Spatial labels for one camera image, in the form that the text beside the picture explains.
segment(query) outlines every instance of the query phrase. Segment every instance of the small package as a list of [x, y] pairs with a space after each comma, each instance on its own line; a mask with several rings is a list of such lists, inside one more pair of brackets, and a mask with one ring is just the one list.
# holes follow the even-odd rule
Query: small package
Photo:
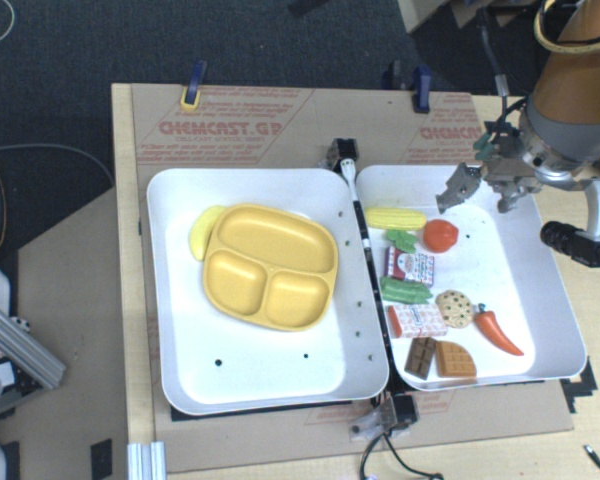
[[434, 257], [417, 252], [410, 254], [395, 246], [387, 248], [385, 273], [401, 281], [422, 283], [427, 288], [433, 286]]
[[436, 304], [392, 304], [387, 312], [396, 338], [447, 334], [448, 327]]

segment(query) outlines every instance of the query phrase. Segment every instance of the yellow cable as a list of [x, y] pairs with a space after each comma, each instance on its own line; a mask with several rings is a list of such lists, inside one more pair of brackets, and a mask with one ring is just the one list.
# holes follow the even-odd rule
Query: yellow cable
[[558, 0], [545, 0], [536, 13], [536, 17], [533, 21], [533, 33], [536, 36], [538, 42], [547, 50], [556, 53], [567, 53], [567, 54], [580, 54], [589, 53], [600, 50], [600, 41], [593, 44], [586, 44], [581, 46], [563, 46], [556, 44], [546, 38], [542, 32], [540, 16], [546, 13], [551, 7], [553, 7]]

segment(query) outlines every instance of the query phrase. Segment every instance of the wooden table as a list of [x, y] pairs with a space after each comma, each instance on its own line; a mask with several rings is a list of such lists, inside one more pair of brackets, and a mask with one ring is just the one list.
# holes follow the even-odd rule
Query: wooden table
[[[481, 121], [493, 120], [499, 113], [496, 97], [474, 97]], [[141, 239], [138, 235], [139, 202], [134, 142], [132, 86], [112, 87], [114, 145], [117, 177], [118, 231], [124, 358], [129, 443], [155, 441], [152, 388], [147, 341], [147, 320]], [[586, 227], [584, 195], [545, 188], [534, 196], [544, 221], [558, 220]], [[578, 398], [569, 432], [497, 439], [492, 441], [429, 446], [404, 450], [410, 466], [424, 471], [440, 471], [445, 479], [600, 478], [600, 471], [583, 450], [589, 444], [600, 456], [600, 269], [587, 269], [566, 256], [558, 256], [576, 318], [581, 327], [597, 381], [593, 396]], [[307, 459], [211, 471], [172, 474], [182, 479], [356, 479], [359, 455]], [[367, 474], [378, 478], [411, 478], [390, 452], [374, 453]]]

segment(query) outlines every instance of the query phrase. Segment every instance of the toy tomato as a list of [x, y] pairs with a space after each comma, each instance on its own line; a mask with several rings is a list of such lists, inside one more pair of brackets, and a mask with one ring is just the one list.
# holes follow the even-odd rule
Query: toy tomato
[[428, 221], [422, 233], [424, 245], [432, 252], [445, 252], [458, 241], [458, 228], [443, 219]]

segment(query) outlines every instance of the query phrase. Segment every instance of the corn cob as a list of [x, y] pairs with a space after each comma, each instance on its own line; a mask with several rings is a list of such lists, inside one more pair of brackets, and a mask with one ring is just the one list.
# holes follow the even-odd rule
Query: corn cob
[[418, 210], [371, 206], [364, 212], [367, 225], [379, 229], [417, 231], [427, 223], [427, 217]]

